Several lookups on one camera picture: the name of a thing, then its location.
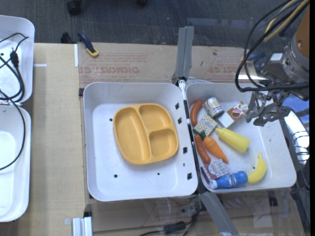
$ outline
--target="silver can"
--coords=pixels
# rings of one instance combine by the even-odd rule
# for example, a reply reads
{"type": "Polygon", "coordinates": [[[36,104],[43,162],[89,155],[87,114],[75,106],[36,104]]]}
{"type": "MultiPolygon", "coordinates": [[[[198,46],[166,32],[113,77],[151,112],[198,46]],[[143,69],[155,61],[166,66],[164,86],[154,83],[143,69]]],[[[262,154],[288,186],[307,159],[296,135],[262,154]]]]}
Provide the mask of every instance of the silver can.
{"type": "Polygon", "coordinates": [[[212,118],[219,117],[220,115],[224,113],[222,106],[220,105],[220,103],[215,97],[211,97],[207,99],[203,103],[203,106],[205,107],[205,109],[207,110],[207,112],[212,118]]]}

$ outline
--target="yellow squeeze bottle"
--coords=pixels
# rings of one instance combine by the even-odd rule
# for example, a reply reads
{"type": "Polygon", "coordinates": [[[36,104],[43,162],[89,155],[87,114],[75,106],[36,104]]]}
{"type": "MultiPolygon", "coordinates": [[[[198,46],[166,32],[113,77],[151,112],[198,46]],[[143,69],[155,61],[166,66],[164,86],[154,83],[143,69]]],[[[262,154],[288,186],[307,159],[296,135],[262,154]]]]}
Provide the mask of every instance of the yellow squeeze bottle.
{"type": "Polygon", "coordinates": [[[251,142],[245,136],[235,133],[234,131],[227,128],[216,128],[216,131],[219,135],[219,138],[221,138],[223,141],[225,141],[227,144],[231,145],[233,148],[241,153],[244,153],[247,150],[251,142]]]}

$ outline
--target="toy banana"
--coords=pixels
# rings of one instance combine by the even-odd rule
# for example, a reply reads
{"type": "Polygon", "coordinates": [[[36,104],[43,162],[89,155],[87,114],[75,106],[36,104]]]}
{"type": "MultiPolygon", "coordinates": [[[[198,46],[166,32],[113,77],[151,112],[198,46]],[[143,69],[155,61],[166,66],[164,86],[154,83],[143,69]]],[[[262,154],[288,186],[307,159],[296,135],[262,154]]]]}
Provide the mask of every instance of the toy banana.
{"type": "Polygon", "coordinates": [[[258,163],[255,170],[248,174],[248,183],[256,183],[260,181],[267,171],[267,164],[262,158],[261,153],[258,154],[258,163]]]}

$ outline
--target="blue bottle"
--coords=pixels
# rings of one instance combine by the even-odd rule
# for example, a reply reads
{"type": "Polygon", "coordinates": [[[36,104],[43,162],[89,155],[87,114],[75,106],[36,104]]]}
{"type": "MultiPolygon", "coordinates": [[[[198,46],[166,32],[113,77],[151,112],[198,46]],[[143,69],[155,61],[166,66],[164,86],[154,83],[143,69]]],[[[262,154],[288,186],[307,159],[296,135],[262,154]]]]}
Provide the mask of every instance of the blue bottle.
{"type": "Polygon", "coordinates": [[[217,188],[232,188],[237,185],[247,182],[247,174],[244,171],[239,171],[237,173],[232,173],[229,175],[223,175],[216,180],[210,182],[210,187],[212,189],[217,188]]]}

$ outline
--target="yellow plate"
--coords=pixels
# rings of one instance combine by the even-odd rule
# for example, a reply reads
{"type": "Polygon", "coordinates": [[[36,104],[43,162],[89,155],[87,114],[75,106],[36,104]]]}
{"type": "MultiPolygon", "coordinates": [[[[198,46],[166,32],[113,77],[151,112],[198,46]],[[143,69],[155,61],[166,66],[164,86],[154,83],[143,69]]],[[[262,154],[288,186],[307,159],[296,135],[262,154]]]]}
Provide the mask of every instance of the yellow plate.
{"type": "Polygon", "coordinates": [[[114,115],[114,132],[121,154],[132,164],[159,162],[178,150],[172,118],[158,104],[137,104],[119,109],[114,115]]]}

